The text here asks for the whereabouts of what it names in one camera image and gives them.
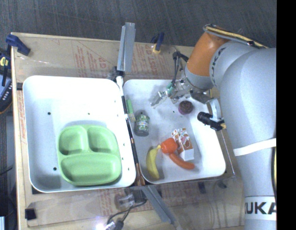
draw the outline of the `yellow banana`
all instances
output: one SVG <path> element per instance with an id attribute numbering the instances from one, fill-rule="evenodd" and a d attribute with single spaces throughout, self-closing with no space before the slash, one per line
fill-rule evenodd
<path id="1" fill-rule="evenodd" d="M 161 148 L 160 145 L 158 145 L 156 148 L 150 150 L 147 154 L 147 169 L 149 174 L 154 178 L 154 179 L 159 179 L 159 173 L 156 167 L 155 159 L 157 156 L 157 151 Z"/>

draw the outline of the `brown and white carton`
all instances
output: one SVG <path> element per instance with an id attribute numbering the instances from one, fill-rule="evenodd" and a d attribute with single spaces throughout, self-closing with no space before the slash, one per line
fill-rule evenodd
<path id="1" fill-rule="evenodd" d="M 171 132 L 172 138 L 178 145 L 177 152 L 184 161 L 194 159 L 194 148 L 192 146 L 190 137 L 187 133 L 186 128 L 175 129 Z"/>

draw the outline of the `green divided tray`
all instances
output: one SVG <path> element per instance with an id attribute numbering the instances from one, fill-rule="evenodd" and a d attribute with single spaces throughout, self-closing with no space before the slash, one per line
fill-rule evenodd
<path id="1" fill-rule="evenodd" d="M 61 175 L 73 185 L 108 184 L 121 174 L 116 136 L 106 127 L 66 127 L 59 134 L 57 147 Z"/>

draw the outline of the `dark floor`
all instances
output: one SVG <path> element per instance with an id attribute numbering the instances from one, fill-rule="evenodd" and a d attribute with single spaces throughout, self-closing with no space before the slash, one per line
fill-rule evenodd
<path id="1" fill-rule="evenodd" d="M 214 23 L 276 47 L 276 19 L 277 0 L 0 0 L 0 47 L 10 32 L 120 40 L 125 22 L 136 24 L 136 42 L 164 32 L 165 44 L 194 46 L 202 27 Z M 0 173 L 7 169 L 6 115 L 0 115 Z M 1 216 L 10 205 L 8 173 L 0 176 Z"/>

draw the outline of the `red tomato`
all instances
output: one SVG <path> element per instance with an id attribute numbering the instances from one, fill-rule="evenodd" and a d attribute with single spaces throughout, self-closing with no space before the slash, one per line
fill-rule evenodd
<path id="1" fill-rule="evenodd" d="M 175 150 L 177 150 L 178 145 L 173 138 L 168 138 L 162 142 L 161 148 L 163 153 L 173 153 Z"/>

